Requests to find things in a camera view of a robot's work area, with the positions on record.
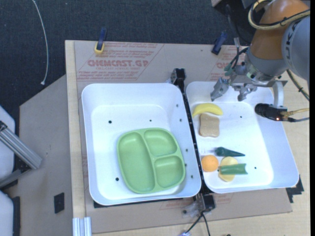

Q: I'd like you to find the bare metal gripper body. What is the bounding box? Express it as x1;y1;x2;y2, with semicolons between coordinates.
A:
229;63;277;91

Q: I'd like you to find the yellow banana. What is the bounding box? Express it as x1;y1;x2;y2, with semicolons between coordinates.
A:
191;103;224;118

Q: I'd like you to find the tan bread slice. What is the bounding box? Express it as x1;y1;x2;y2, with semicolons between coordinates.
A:
198;113;221;138

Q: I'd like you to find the thin black rod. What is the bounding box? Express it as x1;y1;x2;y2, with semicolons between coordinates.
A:
179;79;207;196

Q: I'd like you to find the white plastic tray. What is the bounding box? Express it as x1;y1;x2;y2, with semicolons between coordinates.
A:
81;83;202;206
186;81;300;194

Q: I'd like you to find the dark green pepper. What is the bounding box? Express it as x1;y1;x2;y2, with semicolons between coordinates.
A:
215;147;246;158

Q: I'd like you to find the orange ball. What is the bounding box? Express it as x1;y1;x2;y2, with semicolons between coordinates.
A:
201;154;220;173

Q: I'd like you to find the green bean pod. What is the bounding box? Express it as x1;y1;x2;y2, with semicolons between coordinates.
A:
218;163;249;176

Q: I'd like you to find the pale yellow chip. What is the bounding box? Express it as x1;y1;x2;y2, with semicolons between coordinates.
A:
218;156;239;183

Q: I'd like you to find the green divided plate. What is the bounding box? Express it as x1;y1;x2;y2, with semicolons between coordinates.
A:
116;127;186;195

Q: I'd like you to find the brown cardboard board red print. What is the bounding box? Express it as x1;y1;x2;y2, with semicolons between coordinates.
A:
73;41;293;234

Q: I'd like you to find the black cylinder on white bracket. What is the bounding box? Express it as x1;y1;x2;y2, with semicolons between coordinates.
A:
254;80;288;121

